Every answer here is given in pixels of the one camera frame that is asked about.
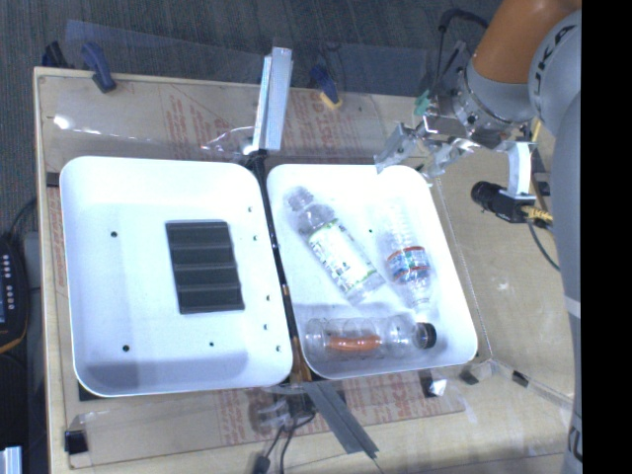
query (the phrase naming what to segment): dark drain grate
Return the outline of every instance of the dark drain grate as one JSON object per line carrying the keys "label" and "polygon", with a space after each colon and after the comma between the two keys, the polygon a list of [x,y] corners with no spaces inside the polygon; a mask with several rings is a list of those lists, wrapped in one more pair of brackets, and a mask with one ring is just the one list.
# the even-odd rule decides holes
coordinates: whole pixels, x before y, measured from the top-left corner
{"label": "dark drain grate", "polygon": [[225,221],[167,223],[181,314],[245,308]]}

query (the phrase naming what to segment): bottle with green label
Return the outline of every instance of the bottle with green label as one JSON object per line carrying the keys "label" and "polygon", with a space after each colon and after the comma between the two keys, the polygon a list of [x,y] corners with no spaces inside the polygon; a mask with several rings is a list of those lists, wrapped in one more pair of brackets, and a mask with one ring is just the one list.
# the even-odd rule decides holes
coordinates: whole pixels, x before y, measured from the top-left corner
{"label": "bottle with green label", "polygon": [[332,207],[314,201],[305,188],[286,196],[298,233],[307,241],[345,298],[357,305],[386,281]]}

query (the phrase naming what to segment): blue clamp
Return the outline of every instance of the blue clamp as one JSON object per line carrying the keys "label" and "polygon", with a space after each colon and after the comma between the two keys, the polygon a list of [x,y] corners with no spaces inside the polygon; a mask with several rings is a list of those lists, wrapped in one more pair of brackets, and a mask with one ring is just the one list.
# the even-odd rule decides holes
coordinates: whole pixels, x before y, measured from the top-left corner
{"label": "blue clamp", "polygon": [[322,65],[316,64],[309,71],[309,75],[314,79],[321,89],[320,98],[331,109],[337,109],[343,101],[338,96],[338,90],[329,72]]}
{"label": "blue clamp", "polygon": [[81,56],[90,70],[95,71],[92,79],[103,93],[111,92],[117,83],[110,74],[110,65],[103,50],[94,42],[86,42],[81,47]]}

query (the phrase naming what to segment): black electronic device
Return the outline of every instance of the black electronic device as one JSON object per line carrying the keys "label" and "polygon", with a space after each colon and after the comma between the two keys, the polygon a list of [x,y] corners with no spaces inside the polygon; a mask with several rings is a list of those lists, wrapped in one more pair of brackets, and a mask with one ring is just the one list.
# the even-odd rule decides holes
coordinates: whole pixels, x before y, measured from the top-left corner
{"label": "black electronic device", "polygon": [[7,237],[0,237],[0,353],[16,346],[26,334],[28,301],[22,258]]}

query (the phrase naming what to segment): plastic bottle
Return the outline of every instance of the plastic bottle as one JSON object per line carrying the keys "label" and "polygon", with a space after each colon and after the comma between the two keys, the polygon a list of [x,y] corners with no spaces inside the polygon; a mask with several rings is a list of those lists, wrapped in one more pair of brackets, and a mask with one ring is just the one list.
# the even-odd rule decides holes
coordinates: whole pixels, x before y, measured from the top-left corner
{"label": "plastic bottle", "polygon": [[436,343],[431,323],[416,323],[407,315],[386,318],[311,319],[305,327],[306,356],[315,361],[400,358]]}
{"label": "plastic bottle", "polygon": [[380,251],[386,272],[408,307],[430,309],[434,270],[426,248],[418,241],[402,198],[384,205]]}
{"label": "plastic bottle", "polygon": [[292,190],[286,201],[298,233],[351,304],[358,305],[386,282],[332,207],[314,201],[303,187]]}

